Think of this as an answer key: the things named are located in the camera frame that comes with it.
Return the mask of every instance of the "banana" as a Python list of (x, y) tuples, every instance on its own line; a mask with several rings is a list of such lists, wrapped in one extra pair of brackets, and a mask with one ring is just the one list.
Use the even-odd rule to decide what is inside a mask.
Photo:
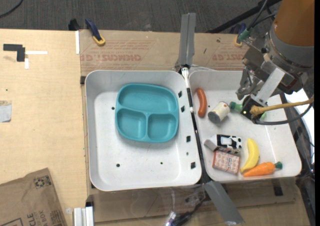
[(259, 159), (258, 145), (254, 140), (248, 138), (247, 146), (248, 146), (249, 156), (244, 166), (240, 168), (240, 173), (242, 173), (243, 171), (249, 170), (251, 168), (254, 168), (258, 163), (258, 159)]

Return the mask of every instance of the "red sausage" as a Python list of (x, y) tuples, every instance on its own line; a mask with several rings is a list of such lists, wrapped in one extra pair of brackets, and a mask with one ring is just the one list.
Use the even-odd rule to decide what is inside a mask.
[(198, 110), (199, 117), (204, 117), (207, 110), (207, 98), (205, 91), (201, 88), (198, 88), (196, 90), (196, 94), (198, 95), (199, 101), (200, 101), (200, 107)]

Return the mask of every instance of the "teal divided plate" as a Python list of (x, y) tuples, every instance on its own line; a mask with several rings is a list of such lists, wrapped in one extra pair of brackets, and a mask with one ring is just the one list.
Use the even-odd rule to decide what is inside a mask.
[(129, 83), (120, 89), (115, 105), (115, 125), (125, 138), (164, 143), (176, 135), (178, 123), (178, 100), (168, 88)]

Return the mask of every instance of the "wooden surface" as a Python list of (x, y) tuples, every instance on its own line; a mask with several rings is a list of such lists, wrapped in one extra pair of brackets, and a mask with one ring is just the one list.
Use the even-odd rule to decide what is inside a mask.
[[(87, 198), (80, 60), (73, 31), (0, 29), (0, 100), (12, 101), (12, 118), (0, 123), (0, 184), (48, 167), (62, 206)], [(29, 69), (3, 44), (21, 44)], [(69, 226), (72, 215), (65, 215)]]

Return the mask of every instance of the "white cylinder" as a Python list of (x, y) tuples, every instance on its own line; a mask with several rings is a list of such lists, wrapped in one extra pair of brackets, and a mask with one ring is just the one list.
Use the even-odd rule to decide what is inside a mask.
[(213, 123), (220, 123), (230, 112), (230, 107), (224, 101), (220, 101), (214, 109), (208, 113), (208, 118)]

